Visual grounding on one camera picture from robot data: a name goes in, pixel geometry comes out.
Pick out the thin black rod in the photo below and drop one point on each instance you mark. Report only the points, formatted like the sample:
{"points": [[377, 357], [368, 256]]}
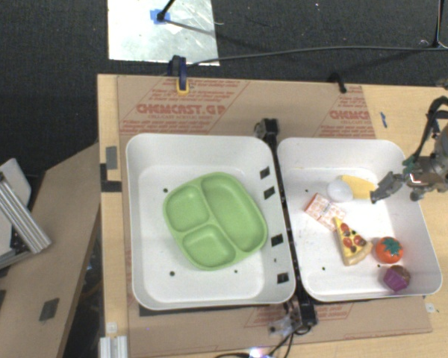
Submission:
{"points": [[286, 207]]}

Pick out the white plastic tray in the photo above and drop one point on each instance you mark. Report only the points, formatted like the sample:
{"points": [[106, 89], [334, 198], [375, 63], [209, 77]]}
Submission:
{"points": [[149, 218], [395, 215]]}

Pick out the purple cupcake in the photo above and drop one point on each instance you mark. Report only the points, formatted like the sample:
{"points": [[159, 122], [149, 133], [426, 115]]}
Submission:
{"points": [[395, 279]]}

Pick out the orange and white carton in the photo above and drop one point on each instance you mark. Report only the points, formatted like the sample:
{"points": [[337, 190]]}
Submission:
{"points": [[321, 209]]}

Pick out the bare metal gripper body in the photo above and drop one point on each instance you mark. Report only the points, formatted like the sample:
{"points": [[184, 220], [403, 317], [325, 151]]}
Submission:
{"points": [[438, 177]]}

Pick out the yellow pizza slice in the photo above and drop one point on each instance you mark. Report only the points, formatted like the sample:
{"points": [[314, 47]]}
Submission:
{"points": [[351, 246]]}

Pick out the orange tomato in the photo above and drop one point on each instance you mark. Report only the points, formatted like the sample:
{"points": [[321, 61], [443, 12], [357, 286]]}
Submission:
{"points": [[389, 251]]}

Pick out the green divided plate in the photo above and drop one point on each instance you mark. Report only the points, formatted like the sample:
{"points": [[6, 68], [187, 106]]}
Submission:
{"points": [[224, 207]]}

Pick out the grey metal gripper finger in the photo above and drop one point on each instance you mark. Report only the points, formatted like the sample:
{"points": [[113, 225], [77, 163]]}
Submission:
{"points": [[418, 194], [386, 186]]}

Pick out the brown cardboard board red print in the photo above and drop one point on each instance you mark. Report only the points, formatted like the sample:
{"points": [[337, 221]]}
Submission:
{"points": [[194, 106]]}

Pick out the white egg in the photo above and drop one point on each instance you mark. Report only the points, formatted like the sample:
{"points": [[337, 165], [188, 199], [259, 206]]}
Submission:
{"points": [[339, 191]]}

